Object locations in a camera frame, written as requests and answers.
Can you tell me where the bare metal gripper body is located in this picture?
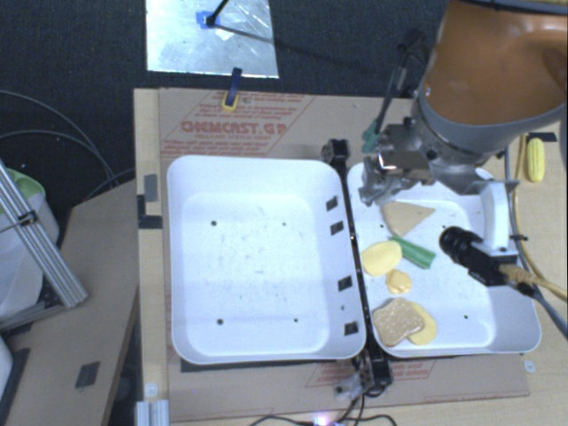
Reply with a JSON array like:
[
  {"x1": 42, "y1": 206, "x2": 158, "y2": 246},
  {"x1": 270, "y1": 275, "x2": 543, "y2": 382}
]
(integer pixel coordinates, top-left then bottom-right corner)
[{"x1": 375, "y1": 119, "x2": 489, "y2": 195}]

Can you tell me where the beige pizza slice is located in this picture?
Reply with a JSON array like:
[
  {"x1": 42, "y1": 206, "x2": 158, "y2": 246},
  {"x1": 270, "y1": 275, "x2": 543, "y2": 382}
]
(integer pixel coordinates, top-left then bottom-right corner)
[{"x1": 381, "y1": 200, "x2": 437, "y2": 237}]

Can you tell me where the thin black rod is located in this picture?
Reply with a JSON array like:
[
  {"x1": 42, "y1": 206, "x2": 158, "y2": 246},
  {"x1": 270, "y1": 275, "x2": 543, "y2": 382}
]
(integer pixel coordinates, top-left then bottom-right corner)
[{"x1": 333, "y1": 148, "x2": 388, "y2": 388}]

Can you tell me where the green celery stick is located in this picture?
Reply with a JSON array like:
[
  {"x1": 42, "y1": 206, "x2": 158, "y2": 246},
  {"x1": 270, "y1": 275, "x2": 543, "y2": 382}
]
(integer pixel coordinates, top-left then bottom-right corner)
[{"x1": 389, "y1": 235, "x2": 438, "y2": 270}]

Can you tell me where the yellow potato slice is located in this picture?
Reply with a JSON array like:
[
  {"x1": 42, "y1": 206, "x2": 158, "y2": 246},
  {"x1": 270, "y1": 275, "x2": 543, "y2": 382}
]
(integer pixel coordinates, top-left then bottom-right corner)
[
  {"x1": 406, "y1": 300, "x2": 438, "y2": 347},
  {"x1": 359, "y1": 240, "x2": 404, "y2": 278}
]

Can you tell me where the small yellow pasta piece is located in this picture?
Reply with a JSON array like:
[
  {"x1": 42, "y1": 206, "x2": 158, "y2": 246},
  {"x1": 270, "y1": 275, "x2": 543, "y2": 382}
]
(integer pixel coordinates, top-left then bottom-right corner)
[{"x1": 384, "y1": 268, "x2": 413, "y2": 296}]

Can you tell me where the brown cardboard board red print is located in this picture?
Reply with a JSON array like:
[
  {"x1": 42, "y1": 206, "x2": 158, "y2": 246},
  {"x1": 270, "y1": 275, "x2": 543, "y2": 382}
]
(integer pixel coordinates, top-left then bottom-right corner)
[{"x1": 156, "y1": 87, "x2": 532, "y2": 423}]

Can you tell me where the white plastic tray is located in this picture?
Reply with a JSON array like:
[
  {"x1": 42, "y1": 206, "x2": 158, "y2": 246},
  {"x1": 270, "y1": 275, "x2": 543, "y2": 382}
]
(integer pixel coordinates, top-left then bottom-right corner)
[
  {"x1": 346, "y1": 162, "x2": 543, "y2": 359},
  {"x1": 165, "y1": 154, "x2": 367, "y2": 367}
]

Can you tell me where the yellow corn cob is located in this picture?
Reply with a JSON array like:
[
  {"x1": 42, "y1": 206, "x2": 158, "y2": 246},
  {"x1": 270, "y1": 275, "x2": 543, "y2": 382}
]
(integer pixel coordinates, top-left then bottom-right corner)
[{"x1": 525, "y1": 137, "x2": 547, "y2": 183}]

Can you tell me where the brown bread slice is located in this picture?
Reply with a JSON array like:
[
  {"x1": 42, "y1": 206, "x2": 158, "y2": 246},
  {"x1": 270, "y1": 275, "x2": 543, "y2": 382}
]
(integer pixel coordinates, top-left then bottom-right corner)
[{"x1": 371, "y1": 296, "x2": 426, "y2": 349}]

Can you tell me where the black block with thin wires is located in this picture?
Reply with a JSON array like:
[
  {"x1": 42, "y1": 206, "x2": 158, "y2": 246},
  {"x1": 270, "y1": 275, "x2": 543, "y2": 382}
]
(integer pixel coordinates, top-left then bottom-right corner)
[
  {"x1": 320, "y1": 138, "x2": 352, "y2": 169},
  {"x1": 353, "y1": 355, "x2": 394, "y2": 395}
]

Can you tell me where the black cylinder on white bracket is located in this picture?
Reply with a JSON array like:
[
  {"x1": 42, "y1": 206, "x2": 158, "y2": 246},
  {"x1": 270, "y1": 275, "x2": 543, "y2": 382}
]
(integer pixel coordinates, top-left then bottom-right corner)
[{"x1": 438, "y1": 179, "x2": 521, "y2": 288}]

